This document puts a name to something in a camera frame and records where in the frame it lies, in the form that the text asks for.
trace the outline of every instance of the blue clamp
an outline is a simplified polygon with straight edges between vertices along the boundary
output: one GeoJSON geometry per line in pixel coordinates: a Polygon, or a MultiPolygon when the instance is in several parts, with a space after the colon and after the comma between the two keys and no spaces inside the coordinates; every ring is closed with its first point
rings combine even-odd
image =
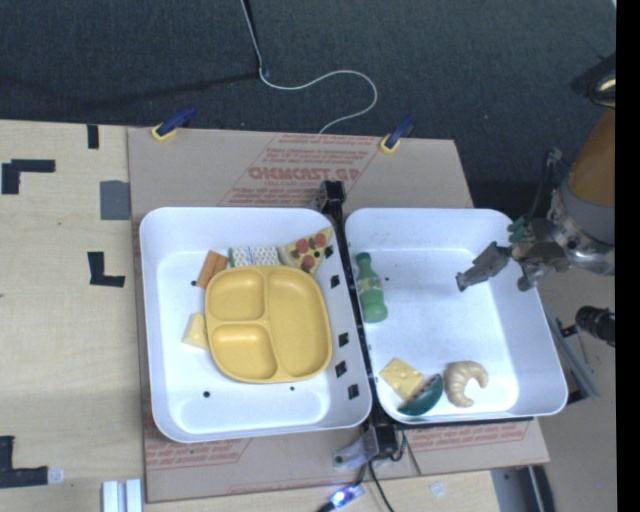
{"type": "Polygon", "coordinates": [[[408,137],[411,130],[413,130],[413,116],[409,115],[400,122],[392,133],[380,141],[380,151],[385,155],[392,154],[396,149],[398,149],[400,137],[408,137]]]}
{"type": "Polygon", "coordinates": [[[151,135],[158,142],[164,142],[176,134],[176,128],[180,128],[188,124],[198,110],[195,107],[185,107],[178,110],[175,114],[165,120],[162,124],[151,129],[151,135]]]}

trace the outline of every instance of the yellow divided plate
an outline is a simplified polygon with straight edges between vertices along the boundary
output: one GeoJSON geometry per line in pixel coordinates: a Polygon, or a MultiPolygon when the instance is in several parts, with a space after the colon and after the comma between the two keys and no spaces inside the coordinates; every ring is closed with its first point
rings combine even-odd
{"type": "Polygon", "coordinates": [[[205,316],[213,359],[233,379],[308,379],[331,359],[322,291],[302,270],[278,265],[223,270],[207,286],[205,316]]]}

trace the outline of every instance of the dark carpet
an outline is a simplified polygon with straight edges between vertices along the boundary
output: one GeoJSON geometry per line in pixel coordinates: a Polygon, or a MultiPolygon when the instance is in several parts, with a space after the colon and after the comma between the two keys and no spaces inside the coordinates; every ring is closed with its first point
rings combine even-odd
{"type": "MultiPolygon", "coordinates": [[[[476,206],[511,217],[547,150],[577,157],[604,109],[586,92],[615,71],[611,0],[250,8],[274,83],[353,69],[376,84],[376,106],[328,133],[382,136],[410,114],[412,137],[455,139],[476,206]]],[[[315,133],[372,98],[355,76],[264,85],[240,0],[24,0],[3,2],[0,20],[1,119],[153,125],[194,106],[195,128],[315,133]]]]}

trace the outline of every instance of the toy bottle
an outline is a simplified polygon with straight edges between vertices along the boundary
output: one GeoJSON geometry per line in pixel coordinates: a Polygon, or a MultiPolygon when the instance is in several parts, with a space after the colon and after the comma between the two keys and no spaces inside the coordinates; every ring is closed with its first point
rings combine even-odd
{"type": "Polygon", "coordinates": [[[356,284],[363,320],[367,323],[382,322],[387,318],[388,311],[384,304],[380,277],[371,268],[371,255],[368,252],[357,254],[356,263],[360,269],[356,284]]]}

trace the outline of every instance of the yellow cheese wedge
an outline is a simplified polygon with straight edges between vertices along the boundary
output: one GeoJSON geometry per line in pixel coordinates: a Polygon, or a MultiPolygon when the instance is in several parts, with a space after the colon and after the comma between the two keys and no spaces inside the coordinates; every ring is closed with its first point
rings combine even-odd
{"type": "Polygon", "coordinates": [[[182,343],[209,350],[209,338],[207,337],[205,319],[202,313],[193,313],[189,317],[189,323],[182,338],[182,343]]]}
{"type": "Polygon", "coordinates": [[[380,376],[404,400],[409,400],[424,381],[422,373],[397,357],[382,369],[380,376]]]}

